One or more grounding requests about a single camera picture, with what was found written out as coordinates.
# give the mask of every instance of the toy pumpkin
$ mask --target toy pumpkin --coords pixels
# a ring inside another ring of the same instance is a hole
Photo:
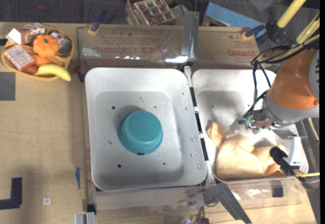
[[[58,52],[59,44],[52,35],[38,35],[33,42],[33,50],[42,58],[50,58]]]

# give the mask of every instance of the banana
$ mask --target banana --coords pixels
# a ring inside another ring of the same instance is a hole
[[[57,65],[57,64],[47,64],[40,66],[39,69],[33,74],[35,76],[40,75],[56,75],[61,79],[66,81],[71,81],[71,75],[67,69]]]

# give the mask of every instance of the teal lid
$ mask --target teal lid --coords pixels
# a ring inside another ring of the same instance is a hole
[[[132,153],[155,152],[163,141],[163,128],[159,119],[147,111],[136,111],[128,115],[119,127],[122,145]]]

